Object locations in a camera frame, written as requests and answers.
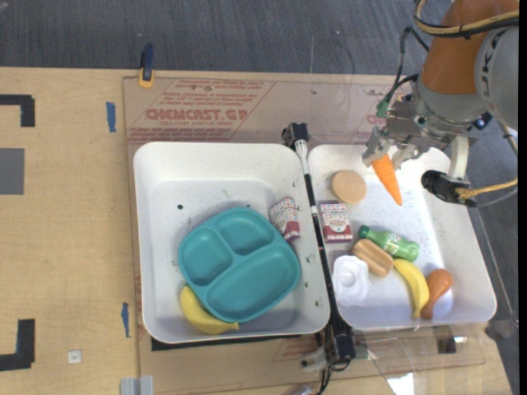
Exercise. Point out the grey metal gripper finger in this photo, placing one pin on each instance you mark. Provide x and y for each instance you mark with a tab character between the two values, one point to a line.
374	148
402	154

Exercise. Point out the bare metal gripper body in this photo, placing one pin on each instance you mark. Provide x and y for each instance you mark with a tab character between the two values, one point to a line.
411	128

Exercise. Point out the orange toy carrot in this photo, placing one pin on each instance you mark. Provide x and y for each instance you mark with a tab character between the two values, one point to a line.
388	177

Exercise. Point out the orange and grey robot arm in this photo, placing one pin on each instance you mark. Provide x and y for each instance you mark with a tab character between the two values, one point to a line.
457	56

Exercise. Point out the round tan biscuit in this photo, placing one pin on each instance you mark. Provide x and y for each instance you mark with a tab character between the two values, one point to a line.
349	186

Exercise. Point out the white plastic tray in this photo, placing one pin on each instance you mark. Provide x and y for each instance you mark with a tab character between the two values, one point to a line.
185	171
428	229

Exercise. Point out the thin black and white rod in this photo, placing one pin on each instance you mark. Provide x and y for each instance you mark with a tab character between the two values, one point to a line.
312	196

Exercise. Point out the small red and white carton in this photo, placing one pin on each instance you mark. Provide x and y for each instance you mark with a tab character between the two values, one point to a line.
286	218
335	222

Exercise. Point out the green plastic bottle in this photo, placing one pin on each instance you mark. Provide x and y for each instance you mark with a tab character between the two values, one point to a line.
391	243

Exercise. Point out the toy hot dog bun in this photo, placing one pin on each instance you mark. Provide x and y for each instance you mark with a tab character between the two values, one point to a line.
372	257

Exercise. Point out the brown cardboard board red print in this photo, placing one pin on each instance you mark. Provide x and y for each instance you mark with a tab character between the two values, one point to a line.
255	105

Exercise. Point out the yellow banana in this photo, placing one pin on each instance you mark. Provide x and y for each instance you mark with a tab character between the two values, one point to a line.
413	282
193	313

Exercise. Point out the white toy fried egg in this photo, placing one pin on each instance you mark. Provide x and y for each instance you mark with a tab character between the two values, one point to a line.
350	280

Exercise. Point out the brown toy chicken drumstick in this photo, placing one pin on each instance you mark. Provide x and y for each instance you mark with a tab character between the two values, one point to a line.
438	286

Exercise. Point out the blue divided plate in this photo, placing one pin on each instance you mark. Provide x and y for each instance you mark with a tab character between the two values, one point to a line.
239	263

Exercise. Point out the black cylinder on white bracket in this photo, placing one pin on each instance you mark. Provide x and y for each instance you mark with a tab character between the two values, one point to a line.
446	181

